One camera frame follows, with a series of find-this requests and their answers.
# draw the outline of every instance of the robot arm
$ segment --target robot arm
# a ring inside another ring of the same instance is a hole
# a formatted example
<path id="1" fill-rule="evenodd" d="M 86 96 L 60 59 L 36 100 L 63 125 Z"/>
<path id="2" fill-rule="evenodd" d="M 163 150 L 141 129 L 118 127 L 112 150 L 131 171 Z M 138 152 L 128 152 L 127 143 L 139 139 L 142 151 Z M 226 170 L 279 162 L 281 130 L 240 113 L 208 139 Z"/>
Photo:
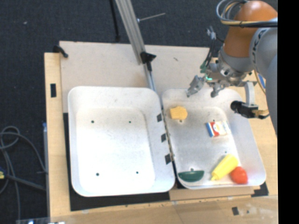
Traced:
<path id="1" fill-rule="evenodd" d="M 239 10 L 231 20 L 229 17 L 236 8 Z M 195 76 L 187 96 L 198 92 L 204 83 L 213 87 L 211 97 L 217 96 L 225 87 L 244 86 L 246 103 L 233 103 L 231 108 L 247 118 L 264 118 L 266 116 L 251 101 L 253 86 L 243 80 L 251 72 L 259 73 L 266 79 L 268 110 L 277 134 L 277 11 L 258 0 L 222 0 L 216 13 L 223 24 L 230 26 L 228 34 L 216 62 L 209 52 L 200 67 L 204 76 Z M 216 34 L 212 28 L 208 29 L 208 35 L 213 48 Z"/>

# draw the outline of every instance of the white tray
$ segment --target white tray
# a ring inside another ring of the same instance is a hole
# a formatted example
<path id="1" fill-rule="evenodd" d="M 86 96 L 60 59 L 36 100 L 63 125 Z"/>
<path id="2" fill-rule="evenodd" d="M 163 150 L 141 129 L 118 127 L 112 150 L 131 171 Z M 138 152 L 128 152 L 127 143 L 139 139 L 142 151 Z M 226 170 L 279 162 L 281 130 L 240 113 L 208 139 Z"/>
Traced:
<path id="1" fill-rule="evenodd" d="M 148 88 L 73 88 L 68 94 L 71 182 L 82 196 L 170 190 L 175 182 L 158 95 Z"/>
<path id="2" fill-rule="evenodd" d="M 249 181 L 243 186 L 259 186 L 266 179 L 266 172 L 259 154 L 249 120 L 234 113 L 230 104 L 242 100 L 232 89 L 224 89 L 211 98 L 213 89 L 204 87 L 187 98 L 184 89 L 167 90 L 162 97 L 165 122 L 174 156 L 177 173 L 204 171 L 196 182 L 178 179 L 189 189 L 240 186 L 231 181 L 229 175 L 218 181 L 210 181 L 211 172 L 228 153 L 234 154 L 248 174 Z M 170 118 L 170 109 L 176 106 L 187 109 L 188 116 L 179 121 Z M 205 123 L 227 120 L 231 134 L 211 138 Z"/>

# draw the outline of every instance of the wooden table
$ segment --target wooden table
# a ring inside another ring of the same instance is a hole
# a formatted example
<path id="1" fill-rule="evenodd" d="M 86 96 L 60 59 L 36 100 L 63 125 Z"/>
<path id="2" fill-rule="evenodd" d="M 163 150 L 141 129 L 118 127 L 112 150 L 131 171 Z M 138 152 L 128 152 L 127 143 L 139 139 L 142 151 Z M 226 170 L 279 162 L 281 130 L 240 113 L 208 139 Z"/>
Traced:
<path id="1" fill-rule="evenodd" d="M 60 45 L 64 48 L 66 53 L 72 56 L 76 51 L 72 50 L 73 47 L 79 47 L 79 51 L 82 54 L 92 56 L 97 51 L 102 51 L 100 56 L 96 56 L 96 62 L 109 62 L 109 56 L 114 61 L 121 61 L 122 63 L 128 62 L 136 65 L 133 51 L 129 44 L 105 44 L 105 43 L 84 43 L 84 42 L 60 42 Z M 111 50 L 115 49 L 117 53 L 111 53 Z M 157 55 L 157 62 L 154 64 L 172 65 L 173 69 L 182 69 L 180 64 L 185 64 L 183 69 L 191 67 L 188 71 L 188 76 L 185 77 L 183 84 L 187 82 L 187 86 L 192 80 L 193 76 L 198 73 L 199 65 L 205 59 L 208 52 L 207 48 L 188 48 L 188 47 L 166 47 L 166 46 L 146 46 L 147 52 Z M 251 198 L 254 189 L 259 187 L 252 187 L 250 189 L 235 188 L 234 190 L 218 189 L 215 190 L 171 190 L 171 201 L 162 203 L 147 203 L 147 204 L 134 204 L 134 205 L 122 205 L 105 208 L 95 208 L 89 210 L 71 211 L 70 210 L 70 197 L 69 197 L 69 180 L 67 175 L 67 161 L 65 151 L 65 139 L 64 139 L 64 122 L 63 122 L 63 89 L 62 89 L 62 73 L 61 73 L 61 59 L 62 55 L 59 53 L 45 53 L 44 65 L 45 65 L 45 87 L 46 87 L 46 108 L 47 108 L 47 130 L 48 130 L 48 161 L 49 161 L 49 190 L 50 190 L 50 216 L 51 217 L 64 217 L 64 219 L 70 220 L 73 223 L 79 223 L 82 218 L 88 218 L 89 223 L 96 223 L 98 218 L 106 218 L 111 220 L 112 223 L 119 219 L 119 217 L 125 217 L 126 220 L 122 223 L 132 223 L 132 220 L 137 220 L 139 215 L 145 215 L 152 220 L 149 223 L 161 222 L 161 219 L 165 223 L 183 223 L 182 217 L 177 212 L 178 204 L 182 203 L 203 203 L 207 201 L 227 201 L 233 199 L 235 202 L 238 199 L 246 199 L 247 202 L 256 202 L 260 199 Z M 155 79 L 162 79 L 165 76 L 167 70 L 165 67 L 158 69 L 158 65 L 154 65 L 153 75 Z M 170 77 L 170 80 L 175 80 L 177 77 Z M 55 84 L 56 95 L 51 94 L 51 88 Z M 163 84 L 157 85 L 157 90 L 161 91 L 160 87 Z M 243 88 L 232 88 L 238 91 L 241 97 L 245 100 L 245 91 Z M 256 103 L 260 105 L 261 109 L 266 109 L 266 98 L 261 89 L 255 86 L 256 90 Z M 267 178 L 266 184 L 269 190 L 270 197 L 266 200 L 267 205 L 276 203 L 278 200 L 278 160 L 277 160 L 277 137 L 275 135 L 274 128 L 271 123 L 271 119 L 250 119 L 250 124 L 256 143 L 262 157 L 264 167 L 266 169 Z M 276 206 L 271 207 L 271 210 L 276 212 Z"/>

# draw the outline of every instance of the dark background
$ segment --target dark background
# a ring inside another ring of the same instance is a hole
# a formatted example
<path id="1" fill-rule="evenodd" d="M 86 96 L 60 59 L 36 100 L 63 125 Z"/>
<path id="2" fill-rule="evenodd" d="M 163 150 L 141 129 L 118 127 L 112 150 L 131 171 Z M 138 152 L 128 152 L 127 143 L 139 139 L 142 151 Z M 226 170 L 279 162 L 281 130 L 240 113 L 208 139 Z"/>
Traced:
<path id="1" fill-rule="evenodd" d="M 209 47 L 206 28 L 225 38 L 215 8 L 220 0 L 132 0 L 137 18 L 166 13 L 140 23 L 145 44 Z M 278 10 L 278 0 L 263 0 Z M 117 8 L 121 42 L 128 38 Z M 0 0 L 0 131 L 14 125 L 43 156 L 46 121 L 44 52 L 59 41 L 114 42 L 109 0 Z M 45 185 L 44 174 L 24 141 L 7 150 L 19 178 Z M 0 166 L 5 167 L 0 152 Z M 46 195 L 19 185 L 21 219 L 47 216 Z M 0 194 L 0 224 L 17 219 L 13 182 Z"/>

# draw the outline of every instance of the red tomato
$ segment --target red tomato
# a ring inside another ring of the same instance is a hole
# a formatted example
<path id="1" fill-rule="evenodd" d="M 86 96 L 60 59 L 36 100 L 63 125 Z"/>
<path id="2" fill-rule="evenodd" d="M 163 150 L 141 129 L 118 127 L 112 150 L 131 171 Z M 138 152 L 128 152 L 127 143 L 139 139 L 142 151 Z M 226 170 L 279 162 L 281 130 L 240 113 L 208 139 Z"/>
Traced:
<path id="1" fill-rule="evenodd" d="M 238 184 L 246 184 L 248 182 L 248 177 L 246 171 L 242 167 L 236 167 L 230 173 L 231 179 Z"/>

